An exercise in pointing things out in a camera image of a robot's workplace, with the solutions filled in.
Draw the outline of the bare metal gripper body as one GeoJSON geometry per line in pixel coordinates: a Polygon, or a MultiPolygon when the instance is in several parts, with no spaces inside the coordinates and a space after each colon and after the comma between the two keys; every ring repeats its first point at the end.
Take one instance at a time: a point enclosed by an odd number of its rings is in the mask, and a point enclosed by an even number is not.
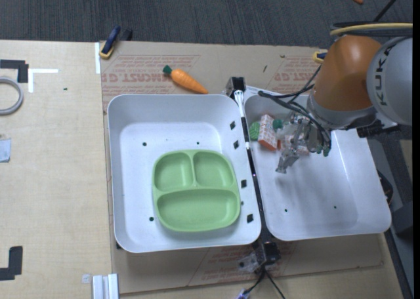
{"type": "Polygon", "coordinates": [[[302,155],[305,152],[327,157],[331,151],[331,137],[321,126],[310,117],[301,113],[292,113],[290,150],[293,154],[302,155]]]}

